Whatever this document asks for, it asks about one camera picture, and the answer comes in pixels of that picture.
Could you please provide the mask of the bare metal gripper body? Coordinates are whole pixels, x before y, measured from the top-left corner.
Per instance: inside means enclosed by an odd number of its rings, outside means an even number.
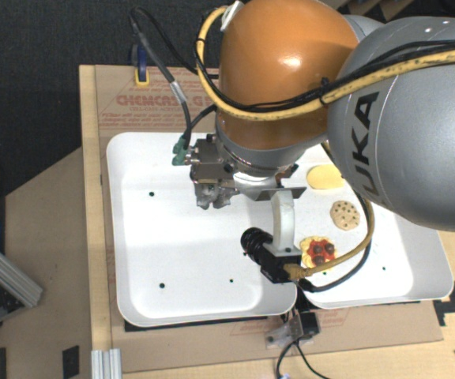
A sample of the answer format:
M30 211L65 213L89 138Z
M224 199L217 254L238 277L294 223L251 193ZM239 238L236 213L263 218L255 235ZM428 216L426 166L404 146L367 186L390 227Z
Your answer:
M196 141L190 149L190 179L195 184L235 186L240 194L253 201L267 201L265 190L281 187L288 167L265 166L261 158L251 161L237 156L216 134Z

